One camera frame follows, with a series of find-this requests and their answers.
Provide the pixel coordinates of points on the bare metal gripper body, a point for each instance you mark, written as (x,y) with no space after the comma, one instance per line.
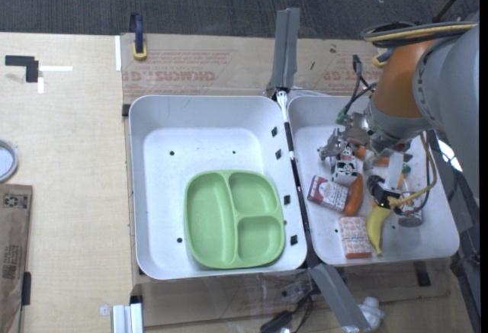
(358,129)

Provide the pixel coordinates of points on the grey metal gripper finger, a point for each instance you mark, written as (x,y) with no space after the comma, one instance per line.
(370,161)
(332,145)

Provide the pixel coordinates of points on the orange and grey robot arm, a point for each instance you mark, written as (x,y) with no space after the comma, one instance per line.
(450,95)

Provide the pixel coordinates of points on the orange carrot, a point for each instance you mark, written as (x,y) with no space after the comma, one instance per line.
(359,152)

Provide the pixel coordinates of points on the black and white cow carton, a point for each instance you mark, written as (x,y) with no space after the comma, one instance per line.
(344,169)

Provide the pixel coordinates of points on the orange sausage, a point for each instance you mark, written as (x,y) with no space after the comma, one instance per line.
(354,196)

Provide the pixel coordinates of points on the thin black and white rod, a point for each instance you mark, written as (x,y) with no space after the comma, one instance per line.
(291,148)

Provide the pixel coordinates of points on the red and white carton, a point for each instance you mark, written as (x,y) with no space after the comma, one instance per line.
(328,193)

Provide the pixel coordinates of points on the yellow banana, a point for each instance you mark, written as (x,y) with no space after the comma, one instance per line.
(375,226)

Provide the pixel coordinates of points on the small silver can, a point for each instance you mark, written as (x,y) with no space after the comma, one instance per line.
(411,217)

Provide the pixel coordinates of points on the orange patterned packet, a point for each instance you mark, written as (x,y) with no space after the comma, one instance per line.
(354,238)

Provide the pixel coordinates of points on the white plastic tray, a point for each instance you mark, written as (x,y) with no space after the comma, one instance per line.
(164,171)
(427,240)

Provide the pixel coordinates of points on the green divided plate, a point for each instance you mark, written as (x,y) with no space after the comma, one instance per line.
(213,217)

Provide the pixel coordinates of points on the white crumpled paper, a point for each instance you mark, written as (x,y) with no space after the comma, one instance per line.
(370,310)

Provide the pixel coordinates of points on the brown cardboard board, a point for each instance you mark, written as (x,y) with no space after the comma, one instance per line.
(190,68)

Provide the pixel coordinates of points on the brown paper bag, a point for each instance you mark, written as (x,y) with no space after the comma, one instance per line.
(13,247)

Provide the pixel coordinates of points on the black cylinder on white bracket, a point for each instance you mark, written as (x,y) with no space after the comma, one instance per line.
(386,192)

